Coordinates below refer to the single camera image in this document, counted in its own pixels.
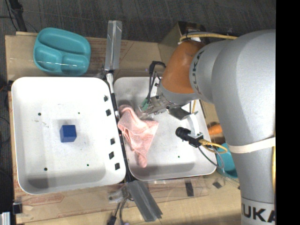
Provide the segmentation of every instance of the black pole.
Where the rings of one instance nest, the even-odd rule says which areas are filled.
[[[17,21],[19,30],[22,32],[27,32],[27,28],[22,16],[23,13],[23,7],[22,5],[19,3],[18,0],[8,0],[11,6],[11,11],[15,16],[15,19]]]

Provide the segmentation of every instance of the teal bowl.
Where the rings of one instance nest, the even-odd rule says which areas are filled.
[[[222,146],[228,149],[227,143],[223,143]],[[220,156],[222,157],[223,162],[224,162],[224,170],[217,168],[218,173],[220,173],[221,175],[224,175],[226,177],[233,178],[233,179],[238,178],[238,174],[236,172],[233,158],[231,156],[231,152],[229,151],[229,149],[226,153],[220,154]],[[217,156],[217,164],[219,166],[222,165],[219,156]]]
[[[41,30],[34,44],[36,66],[58,76],[81,76],[90,65],[90,43],[83,36],[57,28]]]

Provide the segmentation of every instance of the orange object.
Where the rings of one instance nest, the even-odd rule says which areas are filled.
[[[223,130],[222,130],[222,127],[220,124],[216,124],[216,125],[213,125],[208,128],[209,135],[215,135],[215,134],[219,134],[222,132],[223,132]]]
[[[204,47],[204,43],[193,40],[178,45],[166,66],[161,80],[165,89],[175,93],[194,93],[189,81],[189,67],[196,52],[202,47]]]

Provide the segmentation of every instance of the cardboard surface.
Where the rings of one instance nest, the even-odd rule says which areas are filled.
[[[33,62],[35,33],[17,32],[16,36],[6,36],[7,75],[9,80],[23,76],[48,76]],[[106,39],[87,38],[92,47],[91,64],[86,76],[100,77],[105,59]],[[120,69],[115,71],[115,79],[123,76],[148,76],[147,71],[153,60],[161,60],[157,43],[122,41]],[[48,195],[29,195],[19,186],[16,174],[15,140],[11,94],[9,114],[11,123],[11,144],[13,154],[13,175],[15,202],[22,203],[23,212],[17,215],[17,223],[30,224],[105,224],[116,203],[109,201],[109,194],[118,192],[124,184],[94,187]],[[207,124],[218,122],[210,105],[204,105]],[[149,190],[164,213],[161,221],[153,224],[235,224],[240,218],[240,191],[226,183],[221,189],[212,184],[224,180],[218,173],[191,179],[194,196],[188,198],[185,180],[157,181],[148,184]],[[130,224],[142,224],[143,219],[133,202],[124,209],[124,220]]]

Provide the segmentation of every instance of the white tray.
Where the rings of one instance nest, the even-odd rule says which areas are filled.
[[[13,83],[12,102],[18,181],[25,192],[44,194],[124,179],[124,158],[104,81],[23,77]],[[67,124],[76,126],[77,138],[61,143],[60,128]]]
[[[147,77],[123,77],[116,80],[114,90],[118,106],[128,104],[137,110],[138,106],[146,98],[148,89],[149,78]],[[156,87],[154,86],[151,96],[155,94]],[[199,111],[196,117],[199,122],[200,132],[204,134],[204,139],[210,141],[199,102],[197,103],[196,111]],[[138,165],[136,154],[125,141],[129,169],[138,180],[175,179],[206,175],[215,171],[216,167],[198,149],[175,135],[175,130],[178,127],[190,129],[188,120],[180,121],[167,112],[154,115],[153,119],[158,121],[159,125],[147,154],[148,165],[145,168],[141,168]],[[213,153],[206,149],[203,149],[203,152],[216,163],[216,157]]]

